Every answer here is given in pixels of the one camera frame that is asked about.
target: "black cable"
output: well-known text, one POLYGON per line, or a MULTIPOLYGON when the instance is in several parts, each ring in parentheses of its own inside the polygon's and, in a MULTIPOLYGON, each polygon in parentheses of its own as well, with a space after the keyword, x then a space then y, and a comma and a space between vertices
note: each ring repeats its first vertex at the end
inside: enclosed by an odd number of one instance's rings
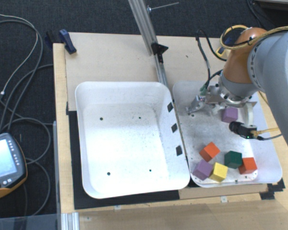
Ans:
MULTIPOLYGON (((235 29, 232 28, 232 30, 229 31, 229 32, 232 32, 232 31, 234 31, 234 30, 242 30, 242 31, 243 31, 244 29, 243 29, 243 28, 235 28, 235 29)), ((227 31, 227 29, 225 29, 224 32, 222 33, 222 35, 221 35, 221 37, 220 37, 220 40, 222 41, 222 43, 223 43, 224 45, 229 46, 229 47, 240 46, 240 45, 243 45, 243 44, 249 43, 250 40, 253 39, 253 38, 249 38, 248 40, 243 41, 243 42, 240 42, 240 43, 234 43, 234 44, 229 44, 229 43, 227 43, 227 44, 226 44, 226 43, 224 42, 224 40, 223 40, 226 31, 227 31)))
POLYGON ((222 71, 223 71, 223 69, 221 69, 221 70, 215 72, 214 74, 212 74, 212 76, 210 77, 209 80, 211 80, 212 78, 214 78, 214 77, 217 76, 217 75, 218 75, 218 76, 221 75, 222 71))
MULTIPOLYGON (((30 159, 30 158, 25 158, 26 160, 29 160, 30 162, 32 162, 33 160, 30 159)), ((46 205, 46 203, 48 202, 49 200, 49 197, 50 197, 50 192, 51 192, 51 183, 50 183, 50 177, 49 177, 49 174, 48 172, 46 171, 46 169, 40 165, 38 162, 34 162, 33 164, 36 164, 38 167, 40 167, 42 169, 42 171, 45 173, 46 177, 47 177, 47 181, 48 181, 48 192, 47 192, 47 195, 46 195, 46 198, 42 204, 42 206, 33 214, 31 214, 30 216, 35 216, 37 215, 46 205)))
POLYGON ((200 52, 201 52, 201 54, 202 54, 202 56, 203 56, 203 58, 204 58, 204 61, 205 61, 205 63, 206 63, 206 66, 207 66, 207 73, 208 73, 208 80, 207 80, 207 82, 206 82, 206 85, 205 85, 205 88, 207 89, 208 88, 208 85, 209 85, 209 79, 210 79, 210 65, 209 65, 209 62, 208 62, 208 59, 207 59, 207 57, 206 57, 206 54, 205 54, 205 52, 204 52, 204 50, 203 50, 203 48, 202 48, 202 44, 201 44, 201 41, 200 41, 200 38, 199 38, 199 36, 198 36, 198 32, 200 31, 200 29, 196 32, 196 36, 195 36, 195 39, 196 39, 196 41, 197 41, 197 45, 198 45, 198 47, 199 47, 199 49, 200 49, 200 52))
POLYGON ((48 130, 48 128, 46 127, 46 125, 44 125, 42 122, 38 121, 37 119, 35 118, 30 118, 30 117, 23 117, 23 118, 19 118, 19 119, 15 119, 12 121, 12 123, 17 123, 17 122, 22 122, 22 121, 34 121, 35 123, 38 123, 40 124, 47 132, 48 134, 48 144, 46 146, 46 149, 44 150, 44 152, 42 153, 42 155, 40 155, 37 159, 34 159, 32 160, 32 162, 29 162, 27 164, 31 164, 31 163, 34 163, 34 162, 37 162, 38 160, 40 160, 41 158, 43 158, 45 156, 45 154, 48 152, 48 150, 50 149, 50 145, 51 145, 51 134, 50 134, 50 131, 48 130))
POLYGON ((23 183, 23 189, 24 189, 24 217, 25 217, 27 215, 28 210, 28 192, 25 183, 23 183))
MULTIPOLYGON (((43 40, 42 40, 42 37, 41 37, 39 31, 38 31, 35 27, 33 27, 32 25, 28 24, 27 22, 23 22, 23 21, 19 21, 19 20, 4 20, 4 21, 0 21, 0 24, 2 24, 2 23, 21 23, 21 24, 24 24, 24 25, 32 28, 32 29, 37 33, 37 35, 38 35, 38 37, 39 37, 39 39, 40 39, 40 54, 39 54, 39 58, 38 58, 37 64, 36 64, 36 66, 35 66, 35 68, 34 68, 34 70, 33 70, 33 73, 31 74, 30 79, 28 80, 28 82, 27 82, 27 84, 25 85, 23 91, 21 92, 20 96, 18 97, 18 100, 17 100, 17 102, 16 102, 16 104, 15 104, 15 107, 14 107, 14 109, 13 109, 13 111, 12 111, 12 114, 11 114, 11 117, 10 117, 9 126, 8 126, 8 131, 9 131, 9 130, 11 129, 12 119, 13 119, 13 117, 14 117, 14 115, 15 115, 15 112, 16 112, 16 109, 17 109, 17 107, 18 107, 18 104, 19 104, 19 102, 21 101, 21 98, 22 98, 22 96, 24 95, 24 93, 25 93, 28 85, 31 83, 32 78, 34 77, 34 75, 35 75, 35 73, 36 73, 36 71, 37 71, 37 68, 38 68, 38 66, 39 66, 39 63, 40 63, 40 61, 41 61, 42 54, 43 54, 43 40)), ((5 106, 5 108, 4 108, 3 114, 2 114, 2 118, 1 118, 1 122, 0 122, 0 133, 1 133, 1 128, 2 128, 2 125, 3 125, 4 118, 5 118, 6 110, 7 110, 8 104, 9 104, 9 102, 10 102, 10 100, 11 100, 11 97, 12 97, 12 95, 10 94, 10 96, 9 96, 7 102, 6 102, 6 106, 5 106)))
POLYGON ((222 57, 220 57, 220 56, 218 56, 218 55, 216 54, 216 52, 213 50, 213 48, 212 48, 212 46, 211 46, 209 37, 207 36, 207 34, 206 34, 202 29, 198 29, 197 32, 196 32, 195 38, 196 38, 197 42, 199 42, 199 32, 201 32, 201 33, 205 36, 205 38, 206 38, 206 40, 207 40, 207 43, 208 43, 208 45, 209 45, 209 48, 210 48, 211 52, 214 54, 214 56, 217 57, 218 59, 222 60, 222 61, 227 61, 226 59, 224 59, 224 58, 222 58, 222 57))
POLYGON ((268 138, 264 138, 264 137, 258 136, 257 140, 272 140, 272 139, 278 138, 280 136, 282 136, 282 134, 279 134, 277 136, 268 137, 268 138))
POLYGON ((259 14, 260 16, 262 16, 262 17, 263 17, 264 19, 266 19, 267 21, 269 21, 273 26, 275 26, 275 24, 274 24, 274 22, 273 22, 272 20, 270 20, 268 17, 264 16, 263 14, 259 13, 259 12, 255 9, 255 7, 254 7, 254 5, 253 5, 253 2, 254 2, 254 0, 251 0, 251 1, 250 1, 251 6, 253 7, 253 11, 256 12, 257 14, 259 14))
POLYGON ((254 10, 253 10, 253 8, 252 8, 252 6, 251 6, 251 4, 250 4, 250 0, 246 0, 246 2, 247 2, 247 4, 248 4, 248 7, 249 7, 249 9, 251 10, 253 16, 255 17, 256 21, 258 22, 259 27, 263 27, 263 28, 265 29, 264 25, 260 22, 260 19, 258 18, 258 16, 256 15, 256 13, 254 12, 254 10))
MULTIPOLYGON (((30 158, 25 158, 25 159, 28 160, 28 161, 30 161, 30 162, 27 163, 27 164, 30 164, 31 162, 33 162, 33 160, 30 159, 30 158)), ((38 163, 38 162, 33 162, 33 164, 36 164, 36 165, 37 165, 38 167, 40 167, 40 169, 45 173, 46 178, 47 178, 47 182, 48 182, 48 191, 47 191, 46 198, 45 198, 43 204, 41 205, 41 207, 40 207, 37 211, 35 211, 33 214, 31 214, 31 215, 29 215, 29 216, 35 216, 35 215, 37 215, 37 214, 45 207, 46 203, 48 202, 48 200, 49 200, 49 198, 50 198, 50 192, 51 192, 51 182, 50 182, 50 177, 49 177, 49 174, 48 174, 47 170, 46 170, 40 163, 38 163)), ((27 199, 27 190, 26 190, 25 187, 24 187, 24 193, 25 193, 25 199, 27 199)), ((27 202, 27 200, 25 201, 25 207, 24 207, 24 208, 25 208, 25 212, 27 211, 27 204, 26 204, 26 202, 27 202)))
MULTIPOLYGON (((47 64, 47 65, 43 65, 43 66, 38 67, 38 69, 43 69, 43 68, 52 67, 52 66, 53 66, 53 64, 47 64)), ((21 82, 25 80, 25 78, 27 78, 30 74, 32 74, 32 72, 33 72, 33 70, 30 71, 29 73, 27 73, 26 75, 24 75, 24 76, 18 81, 18 83, 16 84, 16 86, 14 87, 14 89, 16 89, 17 86, 20 85, 21 82)), ((6 107, 6 104, 1 100, 1 98, 0 98, 0 104, 1 104, 3 107, 6 107)), ((17 116, 18 118, 24 118, 23 116, 21 116, 21 115, 19 115, 19 114, 17 114, 17 113, 15 113, 15 116, 17 116)), ((46 126, 53 126, 52 123, 44 123, 44 122, 42 122, 42 123, 43 123, 44 125, 46 125, 46 126)))

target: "wooden table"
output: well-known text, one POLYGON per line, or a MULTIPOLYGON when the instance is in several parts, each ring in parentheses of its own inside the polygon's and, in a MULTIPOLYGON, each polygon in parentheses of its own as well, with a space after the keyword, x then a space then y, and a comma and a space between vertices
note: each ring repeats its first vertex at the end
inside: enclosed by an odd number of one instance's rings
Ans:
MULTIPOLYGON (((77 49, 75 54, 69 55, 63 44, 53 45, 58 193, 61 213, 79 212, 81 229, 89 229, 91 224, 95 229, 111 229, 114 225, 117 229, 129 229, 127 227, 132 226, 136 226, 137 229, 149 229, 151 224, 155 229, 173 229, 171 224, 160 222, 156 216, 170 222, 176 219, 177 227, 181 226, 182 229, 193 229, 193 224, 204 226, 208 218, 217 226, 228 229, 230 219, 234 215, 243 215, 241 218, 236 217, 235 222, 240 227, 242 222, 247 223, 248 229, 250 226, 263 226, 267 222, 270 224, 273 222, 270 229, 276 226, 288 226, 288 147, 283 138, 273 140, 286 186, 283 192, 275 192, 275 200, 261 200, 260 193, 268 191, 267 184, 251 184, 183 188, 179 190, 180 200, 122 205, 118 211, 114 210, 117 207, 75 210, 69 120, 66 113, 66 108, 69 111, 76 110, 75 87, 83 81, 158 81, 158 79, 154 59, 148 55, 140 35, 70 33, 70 36, 77 49), (194 215, 196 212, 201 212, 207 218, 201 220, 194 215)), ((163 59, 170 90, 174 83, 181 80, 206 79, 205 63, 195 38, 172 36, 157 38, 160 44, 169 47, 163 54, 163 59)), ((205 39, 201 39, 201 42, 210 62, 211 72, 222 69, 224 62, 212 55, 205 39)), ((211 43, 214 48, 219 46, 218 39, 212 38, 211 43)), ((276 123, 269 107, 262 99, 260 102, 268 127, 275 127, 276 123)))

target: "purple cube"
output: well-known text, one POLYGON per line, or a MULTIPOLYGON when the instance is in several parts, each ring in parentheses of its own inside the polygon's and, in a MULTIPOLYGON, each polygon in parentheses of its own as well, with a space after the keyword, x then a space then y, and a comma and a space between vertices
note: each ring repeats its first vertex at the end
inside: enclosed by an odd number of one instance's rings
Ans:
POLYGON ((193 170, 192 174, 202 181, 210 176, 213 166, 202 159, 193 170))
POLYGON ((228 107, 223 110, 222 121, 230 123, 238 119, 238 109, 235 107, 228 107))

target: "wooden block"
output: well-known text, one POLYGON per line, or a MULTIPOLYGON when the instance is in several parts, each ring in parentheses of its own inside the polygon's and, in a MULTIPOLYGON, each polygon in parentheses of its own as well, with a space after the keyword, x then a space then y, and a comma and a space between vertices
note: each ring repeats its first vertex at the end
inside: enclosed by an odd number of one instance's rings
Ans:
POLYGON ((230 123, 238 119, 238 109, 235 107, 228 107, 223 110, 222 121, 230 123))
POLYGON ((212 171, 212 165, 202 159, 194 168, 192 174, 195 175, 200 180, 207 179, 212 171))
POLYGON ((257 170, 257 165, 253 157, 242 158, 242 165, 239 167, 240 174, 250 174, 257 170))
POLYGON ((216 162, 213 166, 213 170, 209 178, 214 181, 221 182, 226 178, 227 171, 228 171, 227 166, 216 162))
POLYGON ((236 151, 229 151, 224 155, 224 165, 236 169, 242 165, 242 153, 236 151))
POLYGON ((220 149, 213 143, 210 142, 207 146, 205 146, 201 151, 200 155, 202 158, 209 162, 211 159, 213 159, 218 153, 220 152, 220 149))

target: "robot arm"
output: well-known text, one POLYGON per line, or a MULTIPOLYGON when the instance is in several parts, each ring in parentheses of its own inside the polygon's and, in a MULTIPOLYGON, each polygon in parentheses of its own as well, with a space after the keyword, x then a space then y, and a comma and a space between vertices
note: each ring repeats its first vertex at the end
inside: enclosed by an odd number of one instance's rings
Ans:
POLYGON ((288 29, 244 30, 225 63, 217 86, 209 86, 205 97, 197 96, 189 112, 205 104, 243 107, 256 92, 262 91, 288 145, 288 29))

